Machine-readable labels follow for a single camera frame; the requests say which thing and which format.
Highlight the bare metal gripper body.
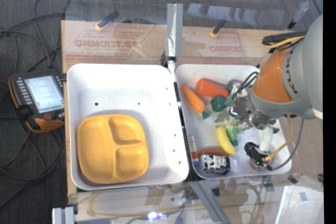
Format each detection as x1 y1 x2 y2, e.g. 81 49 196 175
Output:
228 96 280 134

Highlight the green toy broccoli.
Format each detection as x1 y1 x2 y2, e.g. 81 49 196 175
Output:
210 95 233 113

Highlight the silver can with red print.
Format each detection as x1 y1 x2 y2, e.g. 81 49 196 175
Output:
226 80 249 98

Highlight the green toy bottle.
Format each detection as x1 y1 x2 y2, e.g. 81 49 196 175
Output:
225 123 240 147

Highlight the yellow banana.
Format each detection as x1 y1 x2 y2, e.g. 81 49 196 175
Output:
215 125 237 156

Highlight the red-orange toy carrot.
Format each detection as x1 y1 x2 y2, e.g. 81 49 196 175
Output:
195 78 230 99

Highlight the white plastic tray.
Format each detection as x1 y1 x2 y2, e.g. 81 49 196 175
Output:
66 63 190 191
175 63 292 180

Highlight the orange carrot with green tip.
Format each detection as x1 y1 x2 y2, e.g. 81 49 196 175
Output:
181 84 211 120

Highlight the red sausage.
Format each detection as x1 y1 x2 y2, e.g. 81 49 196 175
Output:
198 148 230 158

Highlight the white tube with orange print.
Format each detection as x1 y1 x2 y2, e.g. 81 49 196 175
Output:
187 135 200 168

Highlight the yellow divided plate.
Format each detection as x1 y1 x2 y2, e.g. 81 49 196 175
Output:
76 114 150 185

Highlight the brown cardboard board red print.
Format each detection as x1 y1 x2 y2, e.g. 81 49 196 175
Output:
60 20 324 220

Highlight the black cylinder on white bracket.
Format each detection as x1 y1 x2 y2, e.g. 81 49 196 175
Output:
244 125 275 170

